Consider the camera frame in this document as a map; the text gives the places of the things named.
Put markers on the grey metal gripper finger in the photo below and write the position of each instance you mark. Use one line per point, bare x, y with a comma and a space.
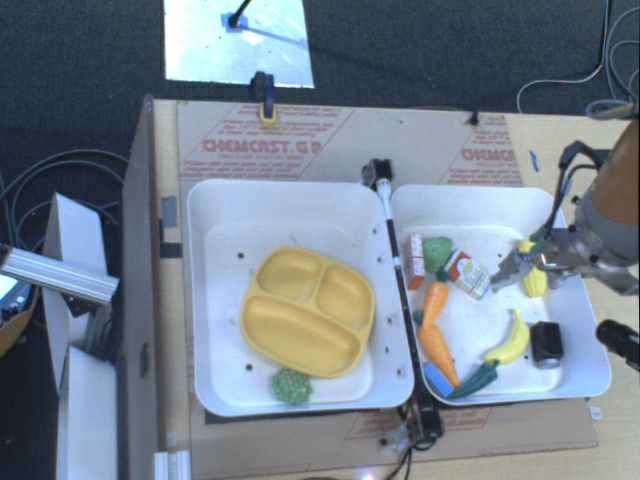
510, 270
559, 277

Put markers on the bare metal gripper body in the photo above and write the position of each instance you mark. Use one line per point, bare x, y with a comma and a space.
565, 248

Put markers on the yellow toy vegetable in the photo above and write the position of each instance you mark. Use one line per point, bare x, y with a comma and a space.
534, 280

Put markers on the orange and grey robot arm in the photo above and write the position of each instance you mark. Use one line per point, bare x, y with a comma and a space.
622, 178

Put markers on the white and red carton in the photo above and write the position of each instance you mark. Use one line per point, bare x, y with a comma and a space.
470, 275

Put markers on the white plastic tray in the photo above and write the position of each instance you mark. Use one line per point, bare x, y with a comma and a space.
500, 213
225, 218

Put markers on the black can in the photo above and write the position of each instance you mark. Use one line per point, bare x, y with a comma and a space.
546, 343

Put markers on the yellow banana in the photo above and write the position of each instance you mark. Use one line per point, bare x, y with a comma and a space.
515, 343

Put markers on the orange carrot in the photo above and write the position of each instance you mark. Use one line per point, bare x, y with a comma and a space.
437, 353
434, 300

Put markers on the thin black and white rod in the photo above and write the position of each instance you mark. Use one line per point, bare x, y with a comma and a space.
400, 273

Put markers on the green chili pepper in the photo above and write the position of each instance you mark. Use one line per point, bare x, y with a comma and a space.
475, 382

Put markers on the blue cube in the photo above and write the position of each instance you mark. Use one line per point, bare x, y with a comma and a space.
437, 380

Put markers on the yellow divided plate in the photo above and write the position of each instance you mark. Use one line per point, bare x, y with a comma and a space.
305, 318

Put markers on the brown cardboard board red print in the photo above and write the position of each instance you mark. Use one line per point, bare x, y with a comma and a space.
320, 143

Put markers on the green grapes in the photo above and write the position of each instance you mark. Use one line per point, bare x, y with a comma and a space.
292, 387

